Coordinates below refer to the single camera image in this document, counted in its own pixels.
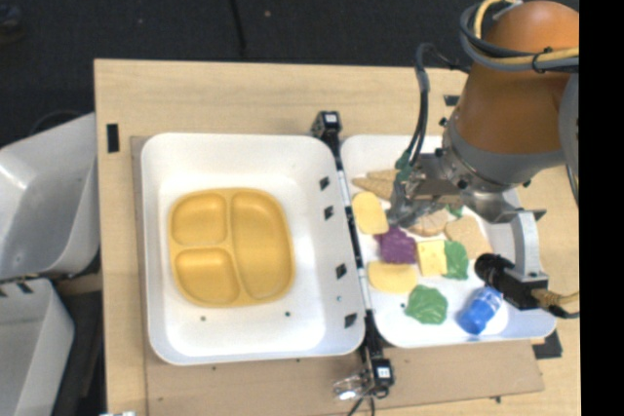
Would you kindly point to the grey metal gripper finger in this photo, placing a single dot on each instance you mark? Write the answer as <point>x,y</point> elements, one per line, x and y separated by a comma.
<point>397,209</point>
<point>422,208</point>

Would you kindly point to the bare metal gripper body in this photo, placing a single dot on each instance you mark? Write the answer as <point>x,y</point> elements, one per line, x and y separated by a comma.
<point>435,182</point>

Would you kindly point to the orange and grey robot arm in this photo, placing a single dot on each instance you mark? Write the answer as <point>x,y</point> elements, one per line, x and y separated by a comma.
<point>512,112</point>

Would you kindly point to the tan ridged biscuit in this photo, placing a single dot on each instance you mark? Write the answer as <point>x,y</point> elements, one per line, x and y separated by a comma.
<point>429,225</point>

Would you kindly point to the pale yellow oval slice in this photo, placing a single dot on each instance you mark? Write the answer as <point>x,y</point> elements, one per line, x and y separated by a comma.
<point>392,277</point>
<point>369,213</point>

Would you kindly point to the tan waffle biscuit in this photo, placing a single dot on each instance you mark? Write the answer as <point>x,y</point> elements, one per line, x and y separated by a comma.
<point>382,174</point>
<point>373,186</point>

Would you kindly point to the purple grapes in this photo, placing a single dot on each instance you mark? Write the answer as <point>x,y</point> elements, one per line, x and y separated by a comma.
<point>397,246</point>

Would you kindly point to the yellow cheese slice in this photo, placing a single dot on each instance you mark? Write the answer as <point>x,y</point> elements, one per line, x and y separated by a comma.
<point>431,258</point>

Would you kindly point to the tan bread slice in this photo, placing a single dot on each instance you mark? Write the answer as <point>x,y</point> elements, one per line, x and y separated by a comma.
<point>469,234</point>

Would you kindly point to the green lettuce leaf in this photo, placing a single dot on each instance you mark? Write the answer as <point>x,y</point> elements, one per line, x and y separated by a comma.
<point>456,260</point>
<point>426,305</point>

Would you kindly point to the white plastic tray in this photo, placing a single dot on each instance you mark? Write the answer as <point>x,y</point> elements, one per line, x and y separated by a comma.
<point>312,219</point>
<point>517,326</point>

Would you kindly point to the blue bottle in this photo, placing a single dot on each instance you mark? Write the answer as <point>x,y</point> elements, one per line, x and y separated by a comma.
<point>480,311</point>

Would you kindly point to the yellow divided plate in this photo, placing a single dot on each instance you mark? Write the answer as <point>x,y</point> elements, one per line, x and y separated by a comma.
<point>258,248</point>

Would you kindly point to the black cylinder on white bracket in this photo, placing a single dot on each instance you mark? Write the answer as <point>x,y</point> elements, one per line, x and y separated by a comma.
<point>512,280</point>

